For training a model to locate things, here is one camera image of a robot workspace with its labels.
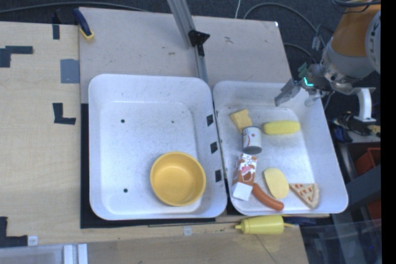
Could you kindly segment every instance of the white tray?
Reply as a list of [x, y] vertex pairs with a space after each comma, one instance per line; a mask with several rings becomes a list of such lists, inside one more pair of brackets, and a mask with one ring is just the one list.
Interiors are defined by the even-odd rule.
[[[256, 155], [255, 181], [262, 189], [269, 192], [262, 175], [269, 167], [280, 169], [289, 183], [316, 182], [319, 186], [317, 208], [309, 209], [295, 194], [289, 192], [281, 199], [285, 205], [282, 213], [340, 213], [348, 205], [348, 195], [322, 103], [316, 101], [313, 106], [305, 107], [308, 93], [302, 89], [290, 101], [276, 107], [274, 98], [283, 86], [284, 83], [222, 81], [213, 88], [228, 186], [231, 188], [235, 162], [242, 152], [242, 136], [230, 114], [246, 108], [253, 125], [261, 129], [262, 152]], [[290, 135], [265, 135], [263, 124], [276, 120], [296, 120], [301, 128]], [[240, 213], [247, 216], [279, 213], [261, 204], [253, 195], [248, 201], [231, 195], [231, 202]]]
[[[226, 207], [209, 86], [195, 77], [102, 74], [88, 88], [92, 210], [107, 220], [213, 218]], [[200, 200], [165, 205], [150, 186], [168, 151], [196, 157], [207, 176]]]

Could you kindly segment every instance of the red object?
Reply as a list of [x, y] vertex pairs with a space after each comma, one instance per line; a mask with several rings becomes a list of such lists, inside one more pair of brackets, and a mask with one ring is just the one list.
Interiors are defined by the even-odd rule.
[[[368, 148], [367, 152], [354, 162], [356, 174], [362, 175], [375, 168], [380, 162], [381, 148]], [[367, 204], [367, 208], [371, 219], [381, 219], [381, 198]]]

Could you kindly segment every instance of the wooden table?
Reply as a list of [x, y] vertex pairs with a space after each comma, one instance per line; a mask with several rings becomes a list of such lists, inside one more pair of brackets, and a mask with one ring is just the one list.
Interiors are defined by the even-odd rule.
[[[103, 65], [109, 62], [100, 59], [104, 51], [98, 52], [95, 58], [89, 56], [97, 48], [95, 45], [104, 41], [100, 37], [103, 27], [95, 22], [95, 17], [104, 19], [102, 11], [98, 13], [98, 10], [103, 9], [82, 9], [95, 32], [96, 42], [91, 43], [85, 42], [74, 25], [0, 23], [1, 49], [10, 46], [33, 48], [33, 54], [12, 53], [9, 67], [0, 67], [0, 216], [8, 217], [7, 235], [37, 236], [40, 245], [89, 243], [90, 260], [94, 263], [108, 263], [106, 260], [112, 256], [119, 259], [117, 263], [121, 263], [123, 257], [125, 263], [128, 262], [126, 258], [181, 263], [185, 257], [189, 257], [189, 263], [202, 263], [202, 259], [229, 263], [237, 256], [252, 260], [251, 263], [307, 263], [299, 227], [285, 228], [279, 236], [250, 236], [234, 228], [243, 216], [226, 213], [215, 223], [192, 224], [187, 231], [182, 225], [80, 228], [80, 105], [86, 102], [85, 88], [89, 78], [106, 71]], [[148, 21], [159, 18], [161, 23], [168, 23], [169, 28], [164, 31], [166, 36], [156, 32], [157, 37], [150, 42], [157, 44], [149, 45], [151, 50], [159, 46], [166, 51], [167, 67], [162, 74], [195, 76], [195, 67], [190, 61], [192, 56], [181, 57], [174, 64], [174, 58], [185, 48], [178, 40], [178, 29], [171, 15], [106, 13], [124, 17], [120, 19], [128, 20], [132, 31], [141, 29], [141, 21], [147, 18]], [[205, 44], [211, 87], [220, 79], [286, 82], [290, 78], [276, 23], [194, 19], [197, 28], [211, 34], [213, 39]], [[108, 22], [112, 32], [117, 31], [117, 23], [119, 19]], [[59, 39], [56, 38], [58, 27]], [[123, 35], [115, 36], [118, 38], [113, 38], [113, 44], [108, 42], [108, 45], [117, 51], [124, 47], [124, 43], [116, 41]], [[139, 45], [126, 50], [118, 56], [132, 52], [134, 59], [139, 60], [138, 64], [129, 64], [128, 72], [155, 75], [158, 66], [147, 69], [153, 66], [147, 47], [145, 51]], [[262, 63], [252, 58], [255, 54], [263, 54], [259, 59]], [[67, 59], [80, 62], [77, 83], [62, 82], [61, 61]], [[250, 74], [238, 72], [241, 62], [250, 67]], [[123, 64], [122, 58], [117, 63]], [[109, 63], [112, 68], [108, 70], [116, 72], [114, 65], [117, 63]], [[62, 103], [62, 116], [75, 118], [75, 123], [54, 123], [54, 103]], [[183, 247], [172, 251], [172, 245]]]

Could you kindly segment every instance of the toy food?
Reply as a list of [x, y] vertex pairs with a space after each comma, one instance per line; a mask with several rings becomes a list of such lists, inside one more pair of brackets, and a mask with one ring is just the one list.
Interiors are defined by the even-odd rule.
[[252, 189], [252, 194], [257, 198], [261, 203], [266, 205], [267, 207], [270, 207], [275, 210], [283, 210], [285, 205], [283, 202], [280, 202], [279, 200], [276, 200], [272, 198], [270, 195], [267, 195], [260, 187], [258, 183], [253, 184], [253, 189]]
[[230, 114], [230, 117], [241, 133], [243, 128], [253, 125], [247, 109], [242, 109], [232, 113]]
[[231, 191], [233, 197], [249, 200], [256, 175], [257, 158], [255, 156], [241, 153], [235, 164], [233, 183]]
[[299, 131], [299, 128], [299, 122], [294, 120], [279, 120], [267, 122], [262, 127], [265, 134], [271, 135], [292, 134]]
[[289, 184], [290, 189], [309, 207], [315, 208], [319, 202], [317, 184]]
[[281, 215], [256, 216], [242, 219], [235, 229], [244, 234], [281, 234], [285, 229]]
[[277, 199], [287, 196], [289, 193], [289, 183], [280, 169], [267, 168], [263, 172], [263, 175], [271, 195]]

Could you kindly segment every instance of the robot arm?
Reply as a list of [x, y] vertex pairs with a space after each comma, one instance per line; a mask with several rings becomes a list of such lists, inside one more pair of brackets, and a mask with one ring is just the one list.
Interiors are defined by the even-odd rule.
[[301, 88], [309, 93], [305, 105], [312, 105], [332, 91], [359, 98], [359, 115], [353, 119], [373, 124], [371, 92], [375, 88], [354, 87], [371, 72], [381, 73], [381, 0], [332, 0], [346, 7], [333, 36], [325, 46], [319, 64], [302, 65], [300, 80], [290, 79], [275, 98], [276, 106], [294, 97]]

